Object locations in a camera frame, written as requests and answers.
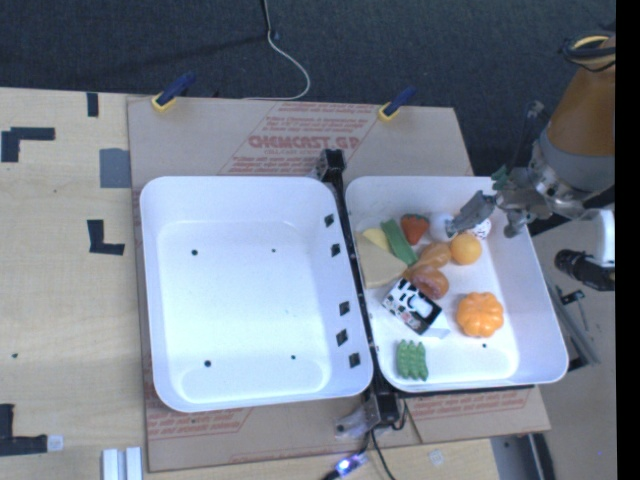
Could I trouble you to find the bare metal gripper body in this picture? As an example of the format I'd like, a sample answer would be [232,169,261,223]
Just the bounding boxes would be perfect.
[494,163,587,222]

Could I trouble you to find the white spotted round toy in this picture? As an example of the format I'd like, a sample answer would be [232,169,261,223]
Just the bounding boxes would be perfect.
[467,217,493,241]

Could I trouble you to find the orange fruit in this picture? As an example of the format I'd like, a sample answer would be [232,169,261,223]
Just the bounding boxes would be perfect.
[449,232,484,267]

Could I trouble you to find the white plastic tray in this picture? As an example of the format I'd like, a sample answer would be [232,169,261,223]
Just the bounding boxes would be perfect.
[138,175,375,414]
[344,175,570,395]

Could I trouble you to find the orange croissant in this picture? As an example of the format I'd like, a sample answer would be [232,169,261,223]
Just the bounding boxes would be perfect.
[417,241,453,270]

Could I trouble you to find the red strawberry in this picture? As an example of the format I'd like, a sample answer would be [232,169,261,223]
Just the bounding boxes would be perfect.
[400,213,431,247]

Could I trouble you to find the green bean pod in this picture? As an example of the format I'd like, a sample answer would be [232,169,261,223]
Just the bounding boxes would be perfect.
[379,218,420,267]

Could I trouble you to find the brown doughnut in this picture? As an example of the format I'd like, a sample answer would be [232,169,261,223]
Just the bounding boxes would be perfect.
[402,264,450,301]

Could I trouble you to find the orange pumpkin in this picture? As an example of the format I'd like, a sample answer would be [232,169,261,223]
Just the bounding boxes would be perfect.
[455,291,505,339]

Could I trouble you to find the small yellow wedge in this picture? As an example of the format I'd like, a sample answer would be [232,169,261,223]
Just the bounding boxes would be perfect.
[361,227,392,253]

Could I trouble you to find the pale yellow cheese wedge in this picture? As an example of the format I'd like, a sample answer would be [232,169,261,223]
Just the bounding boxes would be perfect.
[354,232,409,290]

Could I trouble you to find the black and white carton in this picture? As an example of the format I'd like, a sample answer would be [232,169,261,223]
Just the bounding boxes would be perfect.
[381,277,451,340]

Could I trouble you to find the thin black rod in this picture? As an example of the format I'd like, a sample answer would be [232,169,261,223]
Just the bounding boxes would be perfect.
[330,177,389,394]

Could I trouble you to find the green pea pods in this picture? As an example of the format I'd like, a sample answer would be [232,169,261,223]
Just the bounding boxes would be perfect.
[396,339,430,383]

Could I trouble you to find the brown cardboard board red print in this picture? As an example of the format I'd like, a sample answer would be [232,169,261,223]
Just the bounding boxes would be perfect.
[126,96,552,473]

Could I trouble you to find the black cylinder on white bracket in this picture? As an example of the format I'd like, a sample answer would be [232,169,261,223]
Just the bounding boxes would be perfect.
[553,207,617,293]

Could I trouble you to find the black block with thin wires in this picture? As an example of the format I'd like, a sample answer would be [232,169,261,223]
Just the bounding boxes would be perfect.
[368,388,407,430]
[312,147,348,185]

